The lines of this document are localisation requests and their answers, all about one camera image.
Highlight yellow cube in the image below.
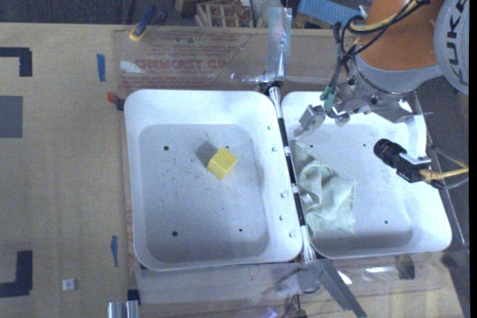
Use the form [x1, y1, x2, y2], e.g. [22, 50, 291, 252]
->
[206, 147, 239, 181]

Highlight black cylinder on white bracket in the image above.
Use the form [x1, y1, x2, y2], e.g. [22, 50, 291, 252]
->
[373, 100, 434, 184]

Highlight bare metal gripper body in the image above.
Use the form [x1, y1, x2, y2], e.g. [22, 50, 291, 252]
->
[327, 79, 393, 118]

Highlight thin black and white rod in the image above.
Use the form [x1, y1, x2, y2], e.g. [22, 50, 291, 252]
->
[266, 83, 318, 264]

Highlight pale green cloth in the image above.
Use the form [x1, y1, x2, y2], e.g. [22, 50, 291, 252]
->
[290, 140, 357, 240]

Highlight brown cardboard board red print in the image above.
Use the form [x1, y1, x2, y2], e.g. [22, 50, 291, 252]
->
[113, 25, 467, 310]

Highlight white plastic tray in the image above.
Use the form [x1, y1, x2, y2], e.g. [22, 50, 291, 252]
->
[279, 90, 453, 260]
[123, 88, 304, 272]

